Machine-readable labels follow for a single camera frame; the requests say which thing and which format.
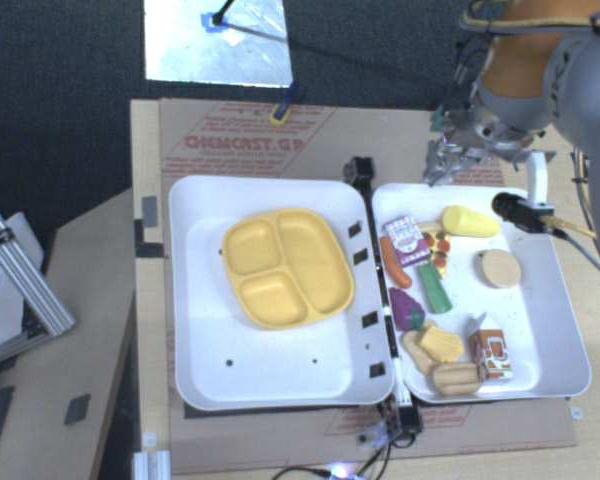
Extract orange toy sausage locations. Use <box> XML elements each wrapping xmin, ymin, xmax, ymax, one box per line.
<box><xmin>378</xmin><ymin>235</ymin><xmax>413</xmax><ymax>290</ymax></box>

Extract green toy vegetable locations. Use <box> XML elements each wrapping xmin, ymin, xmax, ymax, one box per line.
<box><xmin>417</xmin><ymin>261</ymin><xmax>454</xmax><ymax>316</ymax></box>

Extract toy pizza slice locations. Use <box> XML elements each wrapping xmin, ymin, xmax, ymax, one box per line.
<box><xmin>417</xmin><ymin>221</ymin><xmax>453</xmax><ymax>280</ymax></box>

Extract beige toy peanut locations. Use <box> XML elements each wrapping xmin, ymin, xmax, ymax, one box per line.
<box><xmin>400</xmin><ymin>319</ymin><xmax>439</xmax><ymax>376</ymax></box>

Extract round beige biscuit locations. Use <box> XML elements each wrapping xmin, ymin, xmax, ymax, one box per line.
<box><xmin>473</xmin><ymin>247</ymin><xmax>523</xmax><ymax>290</ymax></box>

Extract brown cardboard board red print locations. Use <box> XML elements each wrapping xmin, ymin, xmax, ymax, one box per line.
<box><xmin>158</xmin><ymin>98</ymin><xmax>579</xmax><ymax>475</ymax></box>

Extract black cylinder on white bracket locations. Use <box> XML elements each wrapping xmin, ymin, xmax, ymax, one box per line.
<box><xmin>490</xmin><ymin>151</ymin><xmax>557</xmax><ymax>235</ymax></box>

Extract white plastic tray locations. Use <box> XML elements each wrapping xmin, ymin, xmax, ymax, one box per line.
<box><xmin>370</xmin><ymin>182</ymin><xmax>593</xmax><ymax>405</ymax></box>
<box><xmin>167</xmin><ymin>174</ymin><xmax>397</xmax><ymax>413</ymax></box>

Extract purple toy grapes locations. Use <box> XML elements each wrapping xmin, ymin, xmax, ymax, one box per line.
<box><xmin>388</xmin><ymin>286</ymin><xmax>427</xmax><ymax>333</ymax></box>

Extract yellow divided plate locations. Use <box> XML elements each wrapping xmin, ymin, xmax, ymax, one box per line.
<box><xmin>221</xmin><ymin>207</ymin><xmax>357</xmax><ymax>331</ymax></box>

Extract pink and white carton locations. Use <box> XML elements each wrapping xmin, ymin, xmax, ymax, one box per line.
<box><xmin>383</xmin><ymin>212</ymin><xmax>432</xmax><ymax>269</ymax></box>

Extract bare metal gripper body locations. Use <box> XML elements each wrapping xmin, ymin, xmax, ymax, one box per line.
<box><xmin>437</xmin><ymin>115</ymin><xmax>535</xmax><ymax>170</ymax></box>

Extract tan toy bread roll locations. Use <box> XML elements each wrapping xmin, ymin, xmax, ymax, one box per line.
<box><xmin>431</xmin><ymin>360</ymin><xmax>483</xmax><ymax>397</ymax></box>

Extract thin black and white rod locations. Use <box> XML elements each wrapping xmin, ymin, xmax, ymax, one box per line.
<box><xmin>358</xmin><ymin>181</ymin><xmax>412</xmax><ymax>410</ymax></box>

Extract orange and white carton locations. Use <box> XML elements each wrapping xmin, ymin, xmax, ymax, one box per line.
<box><xmin>467</xmin><ymin>312</ymin><xmax>515</xmax><ymax>385</ymax></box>

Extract yellow ridged toy chip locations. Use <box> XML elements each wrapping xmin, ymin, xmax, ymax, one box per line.
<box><xmin>418</xmin><ymin>324</ymin><xmax>466</xmax><ymax>365</ymax></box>

